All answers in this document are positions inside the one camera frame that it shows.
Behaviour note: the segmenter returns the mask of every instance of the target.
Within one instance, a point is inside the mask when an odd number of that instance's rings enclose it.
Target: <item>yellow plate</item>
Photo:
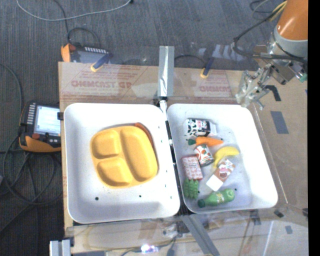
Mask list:
[[[90,152],[98,177],[111,188],[129,188],[145,183],[158,172],[150,139],[135,126],[97,132],[91,139]]]

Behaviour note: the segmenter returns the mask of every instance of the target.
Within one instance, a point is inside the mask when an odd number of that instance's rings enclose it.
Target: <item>plastic tray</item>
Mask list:
[[[167,115],[181,187],[185,180],[181,158],[194,154],[195,148],[195,145],[188,145],[184,135],[186,119],[206,119],[216,125],[217,136],[222,138],[224,143],[210,147],[212,154],[224,146],[236,147],[240,152],[239,155],[229,158],[235,164],[235,169],[219,189],[234,189],[235,199],[226,204],[200,208],[198,200],[184,197],[184,203],[190,211],[200,214],[262,209],[271,208],[277,203],[276,186],[254,119],[247,108],[239,105],[173,104],[168,108]],[[203,179],[199,182],[198,199],[204,199],[212,192],[206,185],[214,171],[212,165],[202,167],[201,171]]]
[[[91,138],[99,131],[143,124],[151,133],[158,171],[154,178],[128,188],[110,188],[96,174]],[[74,103],[64,111],[67,206],[80,224],[165,218],[180,207],[165,117],[150,104]]]

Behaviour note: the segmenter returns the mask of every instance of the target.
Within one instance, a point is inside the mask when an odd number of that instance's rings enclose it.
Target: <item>gray floor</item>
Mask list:
[[[63,19],[85,13],[109,10],[126,0],[19,0],[21,7],[45,19]],[[254,60],[236,55],[233,38],[258,22],[267,13],[255,13],[251,0],[134,0],[118,10],[86,15],[65,21],[46,21],[23,11],[15,0],[0,0],[0,162],[18,132],[21,106],[35,100],[46,104],[59,102],[58,62],[61,46],[68,43],[67,32],[75,30],[71,41],[86,46],[101,46],[114,53],[119,64],[158,65],[159,46],[174,46],[175,66],[202,68],[214,55],[212,68],[218,70],[256,70]],[[281,0],[270,0],[259,10],[271,11]],[[265,43],[276,20],[263,23],[240,41],[251,50]],[[18,84],[22,88],[19,101]],[[14,143],[11,149],[18,149]],[[9,154],[5,161],[7,178],[12,181],[23,164],[21,151]],[[15,189],[28,200],[34,198],[50,181],[38,198],[46,202],[62,190],[60,155],[32,154]],[[29,172],[34,179],[35,191]],[[6,191],[4,184],[1,193]],[[0,255],[49,255],[49,241],[64,237],[61,197],[42,206],[28,206],[10,193],[0,197]]]

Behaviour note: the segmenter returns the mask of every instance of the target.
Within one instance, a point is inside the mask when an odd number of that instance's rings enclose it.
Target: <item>green bottle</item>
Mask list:
[[[235,199],[235,192],[233,189],[226,188],[223,191],[212,192],[207,198],[198,200],[198,206],[200,208],[217,206],[231,202],[233,199]]]

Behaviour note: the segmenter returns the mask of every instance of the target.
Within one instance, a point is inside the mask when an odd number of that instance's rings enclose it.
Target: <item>soda can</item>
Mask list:
[[[212,156],[211,152],[209,151],[209,148],[206,144],[198,145],[194,149],[194,153],[196,154],[196,157],[198,158],[200,166],[208,166],[214,162],[214,157]]]

